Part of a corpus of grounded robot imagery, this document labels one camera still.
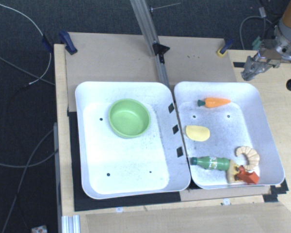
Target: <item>green bowl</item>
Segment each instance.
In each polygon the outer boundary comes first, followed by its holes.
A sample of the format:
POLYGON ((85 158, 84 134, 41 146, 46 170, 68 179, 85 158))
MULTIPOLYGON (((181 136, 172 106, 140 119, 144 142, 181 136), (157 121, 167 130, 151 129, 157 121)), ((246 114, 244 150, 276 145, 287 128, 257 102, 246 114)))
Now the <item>green bowl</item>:
POLYGON ((142 135, 150 126, 150 113, 140 102, 133 99, 116 101, 109 109, 112 130, 122 138, 142 135))

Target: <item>gray floor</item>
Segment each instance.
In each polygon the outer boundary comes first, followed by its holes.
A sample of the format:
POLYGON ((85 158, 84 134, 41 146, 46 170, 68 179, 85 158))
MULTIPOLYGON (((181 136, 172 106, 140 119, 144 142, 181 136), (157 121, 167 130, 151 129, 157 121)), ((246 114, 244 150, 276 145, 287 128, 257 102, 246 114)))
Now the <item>gray floor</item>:
MULTIPOLYGON (((233 49, 242 49, 239 28, 249 16, 259 16, 256 0, 147 0, 156 9, 153 20, 158 35, 235 39, 233 49)), ((290 0, 263 0, 267 18, 276 20, 290 0)), ((58 32, 141 34, 129 0, 0 0, 30 17, 51 44, 60 43, 58 32)), ((261 35, 263 24, 250 20, 243 28, 246 49, 261 35)), ((272 29, 267 37, 272 36, 272 29)), ((40 76, 49 53, 41 35, 20 14, 0 6, 0 56, 26 71, 40 76)), ((53 62, 45 79, 54 82, 53 62)), ((54 86, 34 79, 0 60, 0 162, 24 165, 39 141, 56 122, 54 86)), ((48 137, 33 162, 53 152, 48 137)), ((22 175, 22 169, 0 166, 0 232, 22 175)), ((30 232, 46 224, 56 232, 56 197, 53 159, 27 170, 6 232, 30 232)))

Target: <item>orange carrot toy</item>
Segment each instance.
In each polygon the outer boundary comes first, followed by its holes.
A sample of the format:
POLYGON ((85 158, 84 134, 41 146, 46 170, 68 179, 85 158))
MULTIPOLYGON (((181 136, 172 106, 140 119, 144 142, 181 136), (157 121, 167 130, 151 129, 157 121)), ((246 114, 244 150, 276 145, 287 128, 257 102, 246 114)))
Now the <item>orange carrot toy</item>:
POLYGON ((220 98, 206 98, 204 101, 198 100, 197 105, 203 106, 205 105, 207 108, 219 107, 225 104, 230 103, 231 100, 228 99, 220 99, 220 98))

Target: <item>white tray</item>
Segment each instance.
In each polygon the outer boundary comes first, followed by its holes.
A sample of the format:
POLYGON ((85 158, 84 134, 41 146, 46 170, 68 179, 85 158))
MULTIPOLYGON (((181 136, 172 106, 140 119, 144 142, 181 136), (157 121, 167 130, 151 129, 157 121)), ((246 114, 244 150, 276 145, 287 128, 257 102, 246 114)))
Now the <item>white tray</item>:
POLYGON ((180 191, 191 176, 170 90, 161 83, 84 82, 76 92, 81 181, 94 199, 180 191), (108 122, 109 107, 135 99, 149 110, 151 125, 123 139, 108 122))
MULTIPOLYGON (((188 158, 215 156, 233 159, 245 165, 242 154, 235 155, 240 146, 258 151, 260 162, 255 172, 258 185, 282 183, 284 170, 271 134, 258 90, 248 83, 180 82, 175 98, 188 158), (231 103, 217 107, 198 107, 197 101, 207 97, 230 99, 231 103), (186 125, 200 125, 210 129, 210 138, 197 142, 185 135, 186 125)), ((204 189, 248 186, 247 183, 228 184, 226 172, 206 170, 190 165, 193 181, 204 189)))

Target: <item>green bottle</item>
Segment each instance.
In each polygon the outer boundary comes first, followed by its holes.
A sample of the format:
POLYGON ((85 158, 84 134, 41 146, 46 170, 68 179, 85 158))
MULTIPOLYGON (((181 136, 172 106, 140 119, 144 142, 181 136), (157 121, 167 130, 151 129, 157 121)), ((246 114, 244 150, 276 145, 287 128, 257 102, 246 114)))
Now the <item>green bottle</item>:
POLYGON ((217 158, 212 156, 205 156, 196 158, 191 158, 191 165, 199 165, 204 169, 216 169, 227 171, 229 169, 229 159, 227 158, 217 158))

